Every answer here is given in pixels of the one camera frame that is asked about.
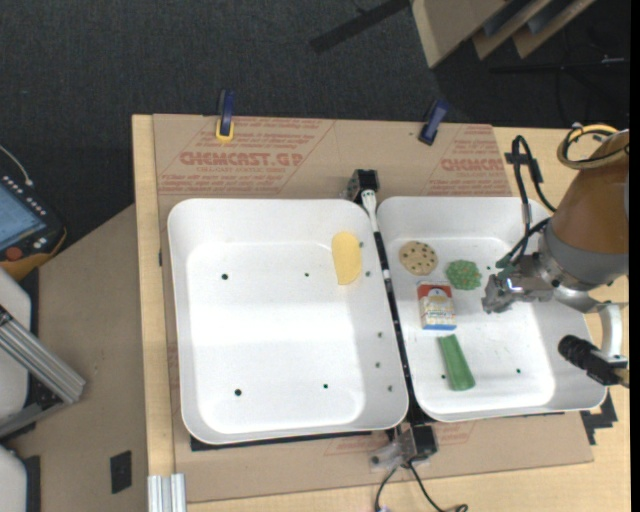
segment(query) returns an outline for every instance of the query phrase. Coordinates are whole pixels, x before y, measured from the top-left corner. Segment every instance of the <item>blue screen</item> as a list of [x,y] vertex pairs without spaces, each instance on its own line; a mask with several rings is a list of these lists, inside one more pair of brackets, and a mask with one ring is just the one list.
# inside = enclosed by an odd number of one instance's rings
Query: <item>blue screen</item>
[[0,186],[0,248],[42,229],[45,223],[4,187]]

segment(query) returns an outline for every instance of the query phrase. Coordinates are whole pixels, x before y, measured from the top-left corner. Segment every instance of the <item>wooden table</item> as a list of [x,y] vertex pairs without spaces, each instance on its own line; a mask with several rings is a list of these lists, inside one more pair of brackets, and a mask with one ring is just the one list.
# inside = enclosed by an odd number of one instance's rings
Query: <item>wooden table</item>
[[[141,293],[142,343],[146,403],[146,433],[149,475],[168,476],[175,472],[171,407],[164,322],[164,297],[161,268],[158,265],[160,232],[153,118],[135,115],[132,119],[138,257]],[[557,204],[571,182],[573,171],[556,160],[555,150],[564,130],[495,128],[501,152],[509,152],[515,135],[523,135],[543,170],[544,191]],[[509,176],[512,190],[515,181]],[[530,197],[535,197],[530,187]],[[606,290],[603,298],[628,300],[628,282],[620,279]],[[628,354],[628,308],[625,320],[625,354]],[[597,318],[588,319],[595,340],[599,339]],[[437,479],[427,488],[440,506],[467,503],[473,512],[497,510],[630,510],[629,392],[611,390],[618,423],[612,429],[599,430],[593,447],[595,462],[508,473]],[[189,506],[190,511],[262,512],[354,511],[373,509],[373,486],[306,492],[233,501],[216,501]],[[384,502],[393,512],[429,510],[415,483],[394,483],[385,488]]]

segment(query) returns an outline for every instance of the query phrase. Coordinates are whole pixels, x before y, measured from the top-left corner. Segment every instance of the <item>black floor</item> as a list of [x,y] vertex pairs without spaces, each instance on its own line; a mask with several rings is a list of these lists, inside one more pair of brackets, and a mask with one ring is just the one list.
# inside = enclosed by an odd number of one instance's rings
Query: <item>black floor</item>
[[[599,0],[527,59],[469,41],[430,70],[407,7],[341,44],[311,42],[384,0],[0,2],[0,144],[67,224],[67,245],[133,201],[131,115],[236,113],[567,128],[629,125],[629,68],[498,74],[630,55],[631,1]],[[0,171],[12,162],[0,154]]]

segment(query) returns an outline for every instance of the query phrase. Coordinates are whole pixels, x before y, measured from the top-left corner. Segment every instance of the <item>brown cookie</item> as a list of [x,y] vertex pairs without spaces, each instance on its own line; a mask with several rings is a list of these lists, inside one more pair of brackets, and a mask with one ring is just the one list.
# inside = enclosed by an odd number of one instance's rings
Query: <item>brown cookie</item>
[[436,252],[422,242],[407,242],[400,248],[398,258],[402,266],[416,276],[429,275],[438,266]]

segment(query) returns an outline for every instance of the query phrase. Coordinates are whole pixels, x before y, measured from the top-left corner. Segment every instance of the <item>blue clamp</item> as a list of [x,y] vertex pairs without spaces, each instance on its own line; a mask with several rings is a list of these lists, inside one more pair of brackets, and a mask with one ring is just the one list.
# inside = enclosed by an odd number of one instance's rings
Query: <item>blue clamp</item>
[[444,119],[444,116],[449,111],[449,104],[444,100],[436,100],[427,115],[427,122],[420,130],[418,140],[431,146],[436,140],[438,134],[438,126]]
[[233,101],[235,93],[225,89],[220,93],[218,100],[218,108],[220,109],[220,118],[216,123],[216,138],[222,142],[228,142],[233,139]]

